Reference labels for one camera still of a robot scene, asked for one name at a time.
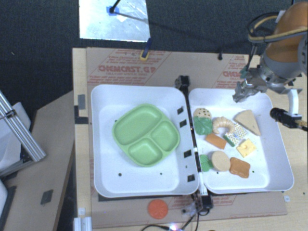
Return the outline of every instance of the orange round sticker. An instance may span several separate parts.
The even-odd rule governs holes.
[[[163,219],[168,214],[168,205],[161,199],[154,199],[149,203],[148,212],[155,219]]]

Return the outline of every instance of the green plate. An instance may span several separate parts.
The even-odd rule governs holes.
[[[143,167],[162,161],[180,142],[173,123],[151,104],[141,104],[120,117],[112,135],[126,155]]]

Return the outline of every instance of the yellow toy cheese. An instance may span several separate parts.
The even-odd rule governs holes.
[[[245,140],[241,143],[236,149],[242,155],[242,157],[246,157],[251,154],[254,150],[256,150],[256,146],[251,142],[250,139]]]

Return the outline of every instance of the beige round toy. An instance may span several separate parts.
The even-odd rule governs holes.
[[[216,151],[212,154],[211,158],[213,167],[217,171],[228,171],[231,167],[230,159],[227,154],[222,151]]]
[[[219,134],[218,128],[228,128],[229,133],[233,133],[235,131],[234,123],[224,116],[217,117],[213,121],[213,133]]]
[[[209,110],[205,109],[205,108],[198,108],[194,111],[193,116],[197,116],[197,117],[205,117],[205,118],[210,118],[212,119],[212,115],[209,112]]]

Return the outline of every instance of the black carpet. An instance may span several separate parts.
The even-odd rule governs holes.
[[[291,0],[146,0],[152,50],[248,54],[246,25]],[[34,111],[72,90],[72,48],[141,49],[79,38],[78,0],[0,0],[0,90]]]

